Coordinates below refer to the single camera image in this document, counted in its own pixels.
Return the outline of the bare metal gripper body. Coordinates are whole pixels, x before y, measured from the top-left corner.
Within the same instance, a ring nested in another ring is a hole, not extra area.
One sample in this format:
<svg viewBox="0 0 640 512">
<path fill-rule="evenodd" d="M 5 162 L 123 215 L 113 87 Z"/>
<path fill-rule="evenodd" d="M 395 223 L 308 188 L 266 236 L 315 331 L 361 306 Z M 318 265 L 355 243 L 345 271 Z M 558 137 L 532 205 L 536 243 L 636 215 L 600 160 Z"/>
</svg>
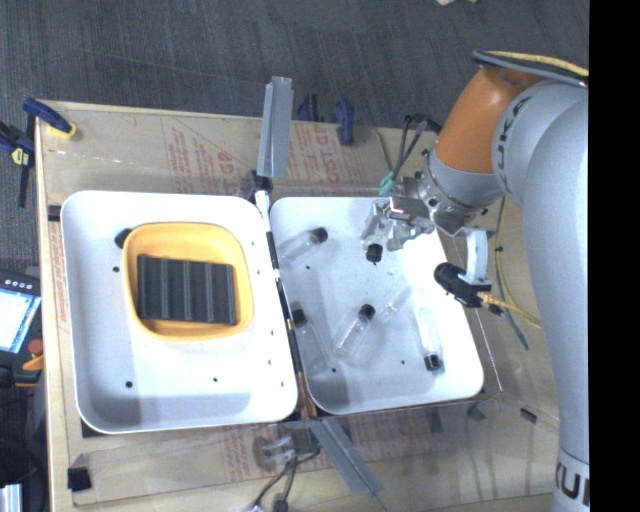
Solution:
<svg viewBox="0 0 640 512">
<path fill-rule="evenodd" d="M 399 182 L 389 174 L 380 186 L 380 200 L 373 207 L 373 229 L 376 235 L 418 236 L 430 234 L 435 223 L 425 202 L 422 175 L 404 176 Z"/>
</svg>

